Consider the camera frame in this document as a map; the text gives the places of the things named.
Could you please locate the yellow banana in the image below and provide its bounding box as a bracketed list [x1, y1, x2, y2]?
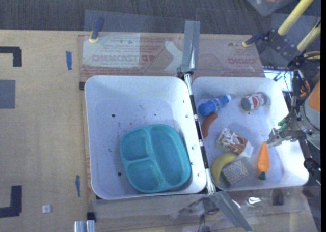
[210, 152, 238, 186]

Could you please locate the brown cardboard board red print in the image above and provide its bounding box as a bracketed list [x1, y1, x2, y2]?
[77, 31, 304, 224]

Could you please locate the orange and white carton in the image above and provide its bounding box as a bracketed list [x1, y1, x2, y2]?
[216, 127, 255, 159]

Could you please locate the green divided plate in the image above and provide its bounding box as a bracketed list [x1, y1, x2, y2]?
[119, 124, 193, 194]

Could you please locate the green patterned box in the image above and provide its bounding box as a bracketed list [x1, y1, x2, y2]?
[220, 159, 249, 186]

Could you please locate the black cylinder on white bracket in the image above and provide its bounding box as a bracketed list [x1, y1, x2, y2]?
[298, 138, 321, 185]

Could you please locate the red and white can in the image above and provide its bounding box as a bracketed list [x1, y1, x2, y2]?
[240, 92, 268, 112]

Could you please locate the orange carrot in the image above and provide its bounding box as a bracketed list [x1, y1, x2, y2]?
[257, 141, 271, 181]

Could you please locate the white plastic tray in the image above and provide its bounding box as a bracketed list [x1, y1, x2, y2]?
[191, 76, 310, 192]
[84, 75, 208, 200]

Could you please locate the thin black and white rod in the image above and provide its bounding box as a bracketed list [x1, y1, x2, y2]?
[183, 72, 217, 195]

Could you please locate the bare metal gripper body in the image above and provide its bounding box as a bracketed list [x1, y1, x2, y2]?
[279, 123, 321, 151]

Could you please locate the orange sausage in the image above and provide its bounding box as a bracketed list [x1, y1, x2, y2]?
[201, 111, 219, 139]

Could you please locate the blue bottle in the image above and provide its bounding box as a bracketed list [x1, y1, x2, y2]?
[197, 94, 233, 118]

